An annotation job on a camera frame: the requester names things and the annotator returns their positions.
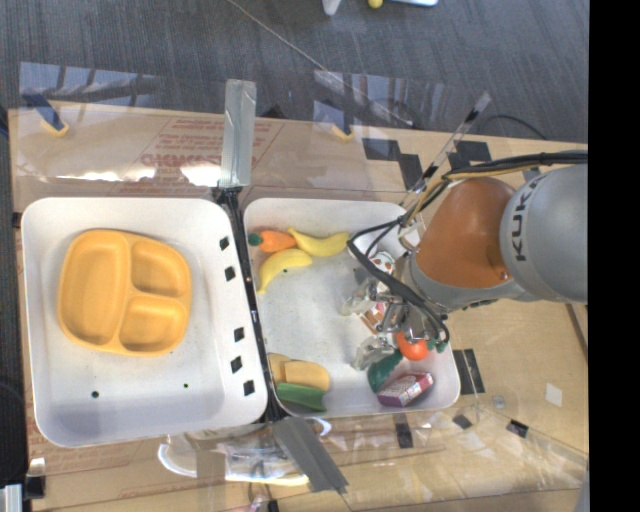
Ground orange carrot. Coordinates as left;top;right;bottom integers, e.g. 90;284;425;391
247;229;298;254

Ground clear plastic bottle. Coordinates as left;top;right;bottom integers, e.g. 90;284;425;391
350;335;399;372
340;281;382;318

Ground pink carton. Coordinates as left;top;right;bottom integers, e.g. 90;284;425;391
375;371;435;408

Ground orange tomato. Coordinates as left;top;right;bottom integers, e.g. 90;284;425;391
395;330;432;362

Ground orange divided plate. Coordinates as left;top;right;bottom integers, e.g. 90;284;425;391
56;228;194;358

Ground white and orange packet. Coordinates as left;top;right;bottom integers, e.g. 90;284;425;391
362;298;390;334

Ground green pea pod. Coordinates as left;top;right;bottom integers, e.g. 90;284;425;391
275;381;328;414

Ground brown cardboard board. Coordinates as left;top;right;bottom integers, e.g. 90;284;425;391
7;102;590;512

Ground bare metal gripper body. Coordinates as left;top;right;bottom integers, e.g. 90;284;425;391
380;293;437;347

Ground white plastic tray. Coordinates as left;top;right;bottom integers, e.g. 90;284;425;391
20;196;269;448
242;197;462;419

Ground yellow banana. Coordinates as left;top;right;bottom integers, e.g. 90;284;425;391
256;247;315;295
286;226;351;259

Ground white carton with red print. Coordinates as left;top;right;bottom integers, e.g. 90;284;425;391
368;250;399;275

